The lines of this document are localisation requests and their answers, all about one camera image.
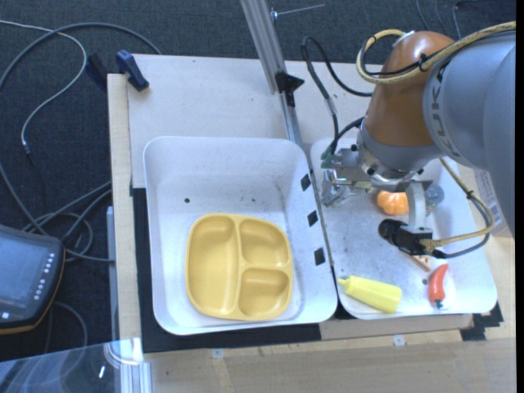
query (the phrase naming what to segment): yellow plate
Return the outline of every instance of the yellow plate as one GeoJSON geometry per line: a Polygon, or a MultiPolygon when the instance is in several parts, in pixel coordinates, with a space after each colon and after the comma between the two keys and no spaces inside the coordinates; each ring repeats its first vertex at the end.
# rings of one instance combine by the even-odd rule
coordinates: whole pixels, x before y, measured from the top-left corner
{"type": "Polygon", "coordinates": [[[203,314],[269,320],[286,310],[293,288],[287,235],[245,215],[208,214],[189,231],[186,292],[203,314]]]}

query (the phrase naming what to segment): black device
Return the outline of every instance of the black device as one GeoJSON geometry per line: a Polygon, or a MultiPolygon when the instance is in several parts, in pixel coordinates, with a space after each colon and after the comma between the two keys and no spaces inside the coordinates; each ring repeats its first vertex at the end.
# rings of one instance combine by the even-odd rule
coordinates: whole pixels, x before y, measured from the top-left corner
{"type": "Polygon", "coordinates": [[[0,335],[35,328],[61,280],[66,250],[51,236],[0,224],[0,335]]]}

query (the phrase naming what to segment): black hole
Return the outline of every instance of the black hole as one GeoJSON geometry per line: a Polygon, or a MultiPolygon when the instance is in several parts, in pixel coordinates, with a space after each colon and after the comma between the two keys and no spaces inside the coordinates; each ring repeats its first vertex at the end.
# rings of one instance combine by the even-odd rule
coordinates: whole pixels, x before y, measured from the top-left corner
{"type": "Polygon", "coordinates": [[[324,255],[324,249],[320,247],[314,252],[314,264],[319,266],[326,261],[326,256],[324,255]]]}
{"type": "Polygon", "coordinates": [[[311,214],[308,215],[308,223],[311,227],[313,224],[315,224],[318,221],[317,211],[313,211],[311,214]]]}
{"type": "Polygon", "coordinates": [[[305,191],[311,184],[311,180],[309,180],[309,175],[305,174],[304,178],[300,180],[300,185],[302,185],[302,191],[305,191]]]}

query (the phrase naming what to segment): white tray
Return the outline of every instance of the white tray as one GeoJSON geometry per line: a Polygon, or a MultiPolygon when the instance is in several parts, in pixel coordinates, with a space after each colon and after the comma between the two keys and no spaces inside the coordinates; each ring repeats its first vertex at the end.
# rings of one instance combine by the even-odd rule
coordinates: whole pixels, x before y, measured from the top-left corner
{"type": "Polygon", "coordinates": [[[151,243],[153,310],[168,332],[191,335],[233,329],[319,323],[337,307],[305,153],[294,143],[272,138],[158,137],[144,149],[144,171],[151,243]],[[196,219],[209,213],[253,215],[287,233],[293,255],[293,292],[278,318],[244,322],[199,313],[187,298],[187,235],[196,219]],[[325,261],[317,264],[315,251],[325,261]]]}
{"type": "MultiPolygon", "coordinates": [[[[319,191],[322,187],[323,170],[320,156],[331,142],[326,138],[316,142],[310,151],[314,166],[314,176],[319,191]]],[[[342,139],[339,148],[349,148],[354,139],[342,139]]],[[[455,172],[456,164],[448,160],[455,172]]],[[[433,229],[433,238],[457,236],[476,231],[471,208],[463,191],[442,167],[438,160],[424,168],[420,179],[433,180],[445,193],[441,204],[427,219],[427,227],[433,229]]],[[[449,260],[432,258],[434,269],[449,262],[445,278],[446,307],[437,309],[427,298],[428,273],[419,268],[397,247],[392,246],[378,234],[378,225],[386,218],[401,219],[408,222],[408,216],[386,215],[376,203],[376,194],[352,196],[345,204],[335,207],[322,205],[327,239],[332,253],[333,268],[337,278],[350,274],[377,279],[402,288],[403,296],[396,313],[384,314],[366,304],[355,300],[343,292],[338,285],[341,304],[356,318],[394,318],[429,314],[469,314],[485,313],[493,309],[497,292],[490,267],[484,251],[480,248],[449,260]]],[[[442,248],[443,251],[461,251],[478,243],[479,237],[455,242],[442,248]]]]}

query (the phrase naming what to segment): black floor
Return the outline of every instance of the black floor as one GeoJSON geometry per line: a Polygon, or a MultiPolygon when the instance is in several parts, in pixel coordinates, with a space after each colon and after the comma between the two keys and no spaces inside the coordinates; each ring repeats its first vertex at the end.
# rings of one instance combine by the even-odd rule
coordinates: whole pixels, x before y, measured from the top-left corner
{"type": "MultiPolygon", "coordinates": [[[[431,29],[457,38],[458,33],[464,36],[515,20],[517,0],[268,1],[277,12],[323,5],[279,16],[278,35],[286,59],[300,60],[300,41],[311,35],[332,61],[355,62],[362,42],[380,30],[431,29]]],[[[164,54],[257,57],[239,0],[0,0],[0,20],[50,29],[104,23],[103,27],[83,25],[68,32],[85,46],[88,55],[97,54],[108,72],[118,71],[115,54],[121,49],[154,50],[131,33],[107,24],[143,35],[164,54]]],[[[42,31],[0,24],[0,161],[10,185],[34,217],[56,211],[111,179],[106,94],[86,74],[34,115],[25,129],[29,156],[22,147],[20,132],[29,115],[66,86],[82,65],[80,49],[68,39],[55,37],[27,51],[5,75],[16,56],[42,35],[42,31]]],[[[382,63],[388,51],[388,46],[378,45],[368,61],[382,63]]],[[[312,55],[318,59],[316,52],[312,55]]],[[[75,211],[80,212],[93,199],[75,211]]],[[[111,196],[106,196],[86,217],[94,235],[91,256],[107,256],[106,210],[110,205],[111,196]]],[[[61,216],[46,230],[61,237],[73,220],[61,216]]],[[[0,224],[22,229],[28,222],[6,182],[1,181],[0,224]]],[[[86,246],[86,228],[82,224],[71,235],[67,242],[71,250],[86,246]]],[[[0,360],[82,345],[82,327],[63,305],[83,318],[88,344],[109,341],[108,274],[107,263],[69,261],[57,294],[59,305],[52,307],[52,326],[46,317],[31,332],[0,336],[0,360]]]]}

